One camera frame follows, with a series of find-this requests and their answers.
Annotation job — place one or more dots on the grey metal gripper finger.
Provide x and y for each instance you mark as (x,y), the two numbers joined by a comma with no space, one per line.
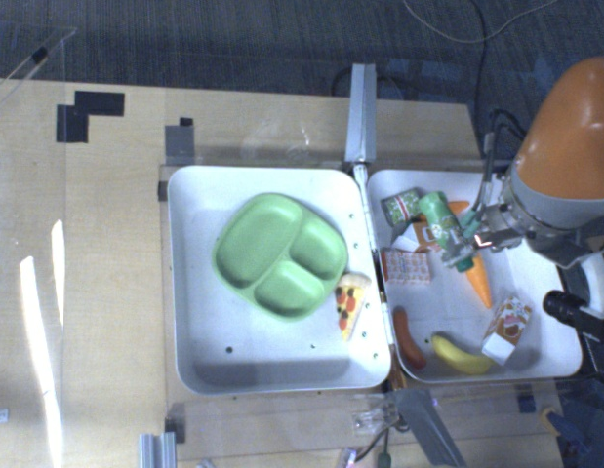
(453,256)
(473,239)

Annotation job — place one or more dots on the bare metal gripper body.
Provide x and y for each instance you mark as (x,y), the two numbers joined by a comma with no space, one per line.
(501,224)

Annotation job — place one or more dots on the green plastic bottle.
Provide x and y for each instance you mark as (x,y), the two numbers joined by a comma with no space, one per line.
(438,215)

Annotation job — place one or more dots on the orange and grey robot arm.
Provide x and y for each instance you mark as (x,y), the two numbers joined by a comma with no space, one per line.
(570,139)

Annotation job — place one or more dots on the orange and white flat carton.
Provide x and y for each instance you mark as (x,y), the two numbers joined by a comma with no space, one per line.
(423,234)

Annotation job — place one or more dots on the orange carrot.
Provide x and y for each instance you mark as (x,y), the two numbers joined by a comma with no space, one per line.
(481,281)

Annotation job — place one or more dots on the orange and white packet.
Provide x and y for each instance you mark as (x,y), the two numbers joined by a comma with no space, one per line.
(406,267)

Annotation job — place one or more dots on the white plastic tray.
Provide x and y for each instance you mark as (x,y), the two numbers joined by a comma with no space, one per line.
(209,349)
(448,305)

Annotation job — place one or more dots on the green and white can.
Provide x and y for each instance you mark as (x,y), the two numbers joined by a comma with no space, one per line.
(400,206)

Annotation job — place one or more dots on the orange and white tall carton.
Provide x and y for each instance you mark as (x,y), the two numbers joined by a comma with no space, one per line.
(507,329)

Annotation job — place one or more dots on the red sausage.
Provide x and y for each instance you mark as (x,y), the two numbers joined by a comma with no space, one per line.
(410,341)

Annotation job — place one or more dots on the yellow banana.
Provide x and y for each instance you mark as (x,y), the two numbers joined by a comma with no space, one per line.
(460,358)

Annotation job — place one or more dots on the toy pizza slice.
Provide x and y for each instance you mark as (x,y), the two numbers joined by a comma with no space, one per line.
(350,300)

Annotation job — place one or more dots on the green divided plate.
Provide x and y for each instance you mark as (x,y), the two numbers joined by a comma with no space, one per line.
(277,254)

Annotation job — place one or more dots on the black cylinder on white bracket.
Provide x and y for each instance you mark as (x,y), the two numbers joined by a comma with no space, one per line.
(572,307)

